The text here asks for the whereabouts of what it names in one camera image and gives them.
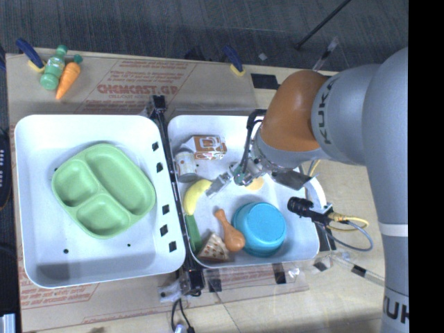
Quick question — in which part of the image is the brown cardboard board red print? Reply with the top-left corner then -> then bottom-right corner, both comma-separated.
5,48 -> 311,333

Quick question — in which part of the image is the brown chicken drumstick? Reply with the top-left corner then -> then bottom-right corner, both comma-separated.
214,208 -> 247,254

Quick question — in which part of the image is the white and orange can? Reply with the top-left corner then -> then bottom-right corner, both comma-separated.
173,150 -> 199,184

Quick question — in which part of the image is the orange and white carton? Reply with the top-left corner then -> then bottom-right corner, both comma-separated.
189,134 -> 228,161

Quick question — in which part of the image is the black block with wires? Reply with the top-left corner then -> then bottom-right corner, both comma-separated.
178,268 -> 206,296
149,94 -> 168,118

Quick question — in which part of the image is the pizza slice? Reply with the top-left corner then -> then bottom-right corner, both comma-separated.
197,232 -> 231,264

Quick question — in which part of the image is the green toy stick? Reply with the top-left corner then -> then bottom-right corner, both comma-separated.
184,214 -> 204,255

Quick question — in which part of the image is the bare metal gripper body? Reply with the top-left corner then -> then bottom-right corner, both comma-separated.
229,155 -> 275,187

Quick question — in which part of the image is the blue bowl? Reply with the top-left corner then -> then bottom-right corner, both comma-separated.
230,201 -> 289,259

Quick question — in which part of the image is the green divided plate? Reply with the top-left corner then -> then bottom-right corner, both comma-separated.
51,142 -> 157,240

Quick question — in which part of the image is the white plastic tray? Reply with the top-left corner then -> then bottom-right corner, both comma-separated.
166,114 -> 321,269
13,113 -> 187,289

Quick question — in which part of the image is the yellow banana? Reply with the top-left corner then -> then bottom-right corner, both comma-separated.
182,178 -> 214,216

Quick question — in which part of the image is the orange carrot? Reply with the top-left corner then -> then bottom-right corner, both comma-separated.
55,53 -> 84,101

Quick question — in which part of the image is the pale yellow biscuit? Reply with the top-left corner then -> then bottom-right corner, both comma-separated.
244,176 -> 266,192

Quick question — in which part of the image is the black cylinder on white bracket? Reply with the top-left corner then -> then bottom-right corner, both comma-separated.
287,176 -> 335,226

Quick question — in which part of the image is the green toy bottle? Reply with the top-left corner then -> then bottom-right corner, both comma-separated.
39,44 -> 69,91

